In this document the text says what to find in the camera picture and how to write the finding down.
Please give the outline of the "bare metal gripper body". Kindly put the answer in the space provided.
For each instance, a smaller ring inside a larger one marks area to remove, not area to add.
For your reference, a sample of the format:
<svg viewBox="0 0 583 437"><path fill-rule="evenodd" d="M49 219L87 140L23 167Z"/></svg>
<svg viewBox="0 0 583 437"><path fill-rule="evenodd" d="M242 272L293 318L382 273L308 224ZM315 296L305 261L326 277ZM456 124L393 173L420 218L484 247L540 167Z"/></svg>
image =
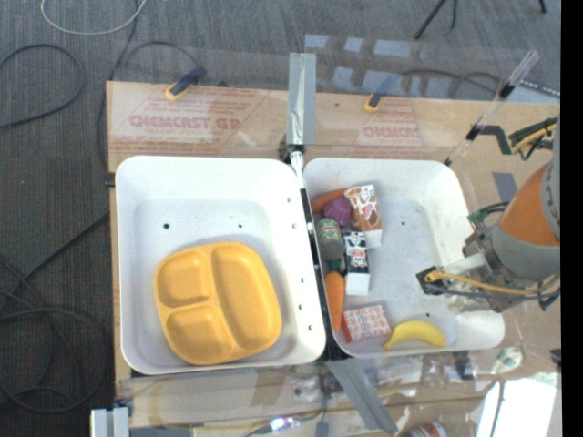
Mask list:
<svg viewBox="0 0 583 437"><path fill-rule="evenodd" d="M541 297L542 282L517 276L506 268L485 233L470 235L465 240L463 254L472 266L464 269L462 275L475 283L472 290L481 295L493 311L502 312Z"/></svg>

